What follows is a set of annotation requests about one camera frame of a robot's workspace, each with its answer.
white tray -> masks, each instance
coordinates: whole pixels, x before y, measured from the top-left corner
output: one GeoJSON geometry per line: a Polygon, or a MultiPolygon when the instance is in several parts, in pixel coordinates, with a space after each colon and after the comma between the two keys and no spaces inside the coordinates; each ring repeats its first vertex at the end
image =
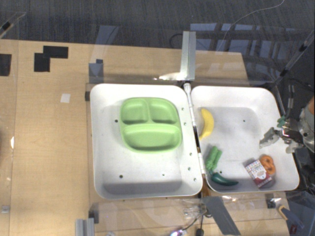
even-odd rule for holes
{"type": "Polygon", "coordinates": [[[208,109],[215,120],[213,133],[200,141],[201,152],[206,159],[212,146],[222,151],[216,171],[222,176],[239,181],[234,186],[218,185],[210,180],[209,186],[221,193],[264,192],[293,190],[299,184],[299,176],[292,154],[286,154],[287,145],[279,139],[275,144],[259,149],[259,140],[277,124],[280,114],[273,95],[262,88],[235,88],[199,86],[191,97],[198,133],[203,127],[200,108],[208,109]],[[275,181],[258,189],[245,170],[250,159],[270,155],[276,166],[275,181]]]}
{"type": "Polygon", "coordinates": [[[187,96],[179,87],[100,84],[90,94],[94,185],[107,199],[192,196],[202,186],[187,96]],[[119,130],[120,106],[133,97],[171,101],[179,113],[182,144],[174,151],[139,153],[124,145],[119,130]]]}

green plate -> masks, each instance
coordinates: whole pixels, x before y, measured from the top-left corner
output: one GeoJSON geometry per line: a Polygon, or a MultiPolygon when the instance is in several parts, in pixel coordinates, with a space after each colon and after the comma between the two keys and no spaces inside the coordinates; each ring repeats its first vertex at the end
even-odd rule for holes
{"type": "Polygon", "coordinates": [[[177,110],[161,98],[125,100],[120,108],[120,130],[124,144],[132,151],[171,151],[182,142],[177,110]]]}

banana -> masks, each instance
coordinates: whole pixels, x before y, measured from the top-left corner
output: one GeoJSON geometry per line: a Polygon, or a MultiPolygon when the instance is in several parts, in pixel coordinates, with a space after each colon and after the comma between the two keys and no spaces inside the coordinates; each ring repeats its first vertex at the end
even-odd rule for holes
{"type": "Polygon", "coordinates": [[[209,136],[212,133],[213,128],[215,126],[213,116],[208,110],[202,108],[201,115],[203,117],[203,129],[201,135],[199,136],[199,140],[205,138],[206,136],[209,136]]]}

hinge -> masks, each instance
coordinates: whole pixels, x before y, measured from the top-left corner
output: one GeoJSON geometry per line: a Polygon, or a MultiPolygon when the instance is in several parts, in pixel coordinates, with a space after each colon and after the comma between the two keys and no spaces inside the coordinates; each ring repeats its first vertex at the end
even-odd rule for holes
{"type": "Polygon", "coordinates": [[[201,153],[198,153],[199,165],[201,174],[206,174],[205,164],[203,163],[203,157],[201,153]]]}

